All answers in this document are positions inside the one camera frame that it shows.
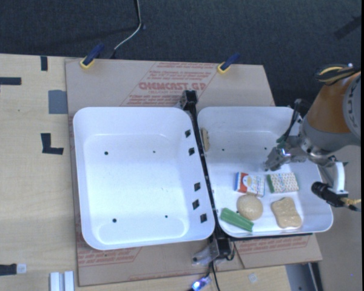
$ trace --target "cardboard sheet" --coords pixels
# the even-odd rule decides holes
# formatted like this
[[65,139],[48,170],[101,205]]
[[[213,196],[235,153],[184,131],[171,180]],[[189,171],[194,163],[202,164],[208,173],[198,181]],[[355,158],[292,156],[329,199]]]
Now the cardboard sheet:
[[[207,241],[106,252],[94,250],[85,243],[78,204],[73,116],[79,109],[92,106],[173,107],[184,90],[197,91],[198,111],[209,106],[274,106],[263,66],[236,64],[220,74],[216,64],[207,63],[98,59],[91,68],[84,70],[79,62],[80,59],[66,61],[79,285],[205,273],[205,266],[192,265],[191,256],[204,249]],[[217,264],[217,270],[322,259],[314,235],[237,241],[235,246],[235,258]]]

